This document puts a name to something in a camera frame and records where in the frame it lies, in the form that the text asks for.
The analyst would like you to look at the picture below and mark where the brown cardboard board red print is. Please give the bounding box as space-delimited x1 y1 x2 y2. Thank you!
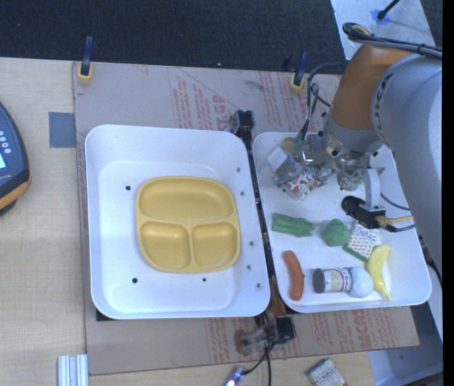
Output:
72 61 421 376

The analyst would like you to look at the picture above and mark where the green pepper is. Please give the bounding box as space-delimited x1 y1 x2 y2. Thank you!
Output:
321 218 353 248

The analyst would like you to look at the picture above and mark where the black cylinder on white bracket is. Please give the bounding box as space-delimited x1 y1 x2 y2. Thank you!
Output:
340 167 388 231

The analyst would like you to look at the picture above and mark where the white egg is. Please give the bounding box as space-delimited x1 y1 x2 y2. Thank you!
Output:
346 266 374 299

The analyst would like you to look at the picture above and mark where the yellow divided plate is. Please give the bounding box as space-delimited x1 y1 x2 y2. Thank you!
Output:
134 175 242 274

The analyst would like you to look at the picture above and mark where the white packet with orange print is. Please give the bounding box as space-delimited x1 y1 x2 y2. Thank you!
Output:
346 222 382 259

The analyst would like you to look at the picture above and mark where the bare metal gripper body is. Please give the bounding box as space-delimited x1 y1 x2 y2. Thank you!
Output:
301 133 373 175

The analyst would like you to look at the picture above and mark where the white and orange carton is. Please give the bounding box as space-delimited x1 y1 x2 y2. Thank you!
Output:
267 146 323 200

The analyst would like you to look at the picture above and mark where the yellow and white packet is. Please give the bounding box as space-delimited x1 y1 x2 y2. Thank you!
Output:
305 357 349 386

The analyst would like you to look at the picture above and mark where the small can with white label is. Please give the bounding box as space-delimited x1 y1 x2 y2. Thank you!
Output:
312 267 353 295

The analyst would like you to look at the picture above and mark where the yellow banana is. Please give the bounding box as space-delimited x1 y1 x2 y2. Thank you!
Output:
365 244 393 303

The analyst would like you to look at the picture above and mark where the orange sausage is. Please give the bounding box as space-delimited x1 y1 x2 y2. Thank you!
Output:
282 249 305 302

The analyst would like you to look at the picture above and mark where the white plastic tray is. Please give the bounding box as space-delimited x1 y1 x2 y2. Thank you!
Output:
84 124 272 321
252 131 433 314

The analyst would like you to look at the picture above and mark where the black block with thin wires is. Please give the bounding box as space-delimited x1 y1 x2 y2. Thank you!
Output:
228 109 256 137
235 314 297 355

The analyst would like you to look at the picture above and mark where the thin black and white rod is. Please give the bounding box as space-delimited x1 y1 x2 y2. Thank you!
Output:
241 129 280 314

